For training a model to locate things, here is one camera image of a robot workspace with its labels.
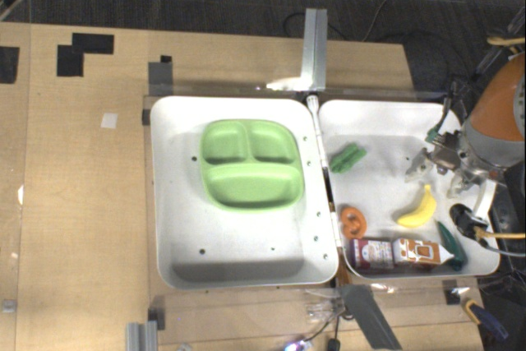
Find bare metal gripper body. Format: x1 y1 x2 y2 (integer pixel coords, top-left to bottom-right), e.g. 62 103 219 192
426 130 507 185

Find yellow banana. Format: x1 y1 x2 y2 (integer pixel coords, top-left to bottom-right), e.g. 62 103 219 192
395 183 438 229

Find white plastic tray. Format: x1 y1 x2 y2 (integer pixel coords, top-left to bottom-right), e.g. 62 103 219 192
149 95 340 291
317 99 502 281

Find dark green toy vegetable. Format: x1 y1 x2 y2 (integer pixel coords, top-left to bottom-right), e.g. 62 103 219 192
436 220 469 273

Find green toy bean pods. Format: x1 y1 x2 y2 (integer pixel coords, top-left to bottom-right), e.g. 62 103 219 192
329 141 368 175

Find brown and white carton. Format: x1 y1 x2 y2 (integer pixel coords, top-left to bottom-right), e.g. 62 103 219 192
391 238 455 270

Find orange toy pretzel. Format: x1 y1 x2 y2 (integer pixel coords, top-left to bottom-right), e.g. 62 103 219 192
339 206 368 241

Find purple and white carton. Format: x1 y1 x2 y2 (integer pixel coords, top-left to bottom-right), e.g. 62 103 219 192
348 238 397 272

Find green divided plate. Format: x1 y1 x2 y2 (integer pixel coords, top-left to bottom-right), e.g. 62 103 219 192
199 118 307 214

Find black cylinder on white bracket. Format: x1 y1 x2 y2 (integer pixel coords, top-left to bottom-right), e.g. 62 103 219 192
449 176 499 240

